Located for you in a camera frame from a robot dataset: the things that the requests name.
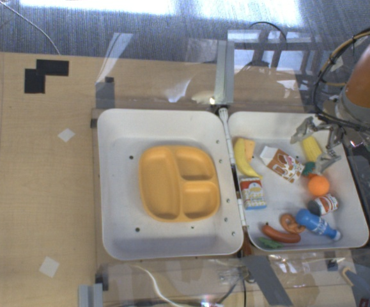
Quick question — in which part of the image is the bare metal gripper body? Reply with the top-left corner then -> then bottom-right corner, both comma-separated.
318,119 -> 370,152

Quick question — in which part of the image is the yellow corn cob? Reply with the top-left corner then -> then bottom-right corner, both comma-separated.
302,136 -> 323,164

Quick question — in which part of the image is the orange fruit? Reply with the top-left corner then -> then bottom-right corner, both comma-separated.
307,175 -> 330,198

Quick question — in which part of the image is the brown and white carton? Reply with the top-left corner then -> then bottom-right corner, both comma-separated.
259,145 -> 305,184

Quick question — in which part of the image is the orange and white can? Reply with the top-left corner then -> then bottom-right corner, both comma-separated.
307,193 -> 340,217

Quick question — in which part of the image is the white plastic tray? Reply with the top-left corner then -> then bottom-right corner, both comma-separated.
227,111 -> 370,253
96,108 -> 245,262

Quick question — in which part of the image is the blue bottle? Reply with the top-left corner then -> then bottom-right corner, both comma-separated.
295,208 -> 343,242

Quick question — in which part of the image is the yellow banana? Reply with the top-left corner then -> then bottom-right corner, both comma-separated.
233,138 -> 263,180

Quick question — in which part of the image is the brown pretzel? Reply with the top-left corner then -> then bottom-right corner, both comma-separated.
279,213 -> 307,235

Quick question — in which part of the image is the red white and blue packet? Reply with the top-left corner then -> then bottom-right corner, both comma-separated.
238,177 -> 268,211

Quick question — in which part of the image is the red-brown sausage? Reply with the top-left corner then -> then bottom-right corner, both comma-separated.
261,223 -> 302,244

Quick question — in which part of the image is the green leaf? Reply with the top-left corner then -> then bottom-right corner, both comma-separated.
258,237 -> 285,250

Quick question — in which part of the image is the orange divided plate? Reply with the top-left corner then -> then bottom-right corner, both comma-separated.
138,145 -> 221,223

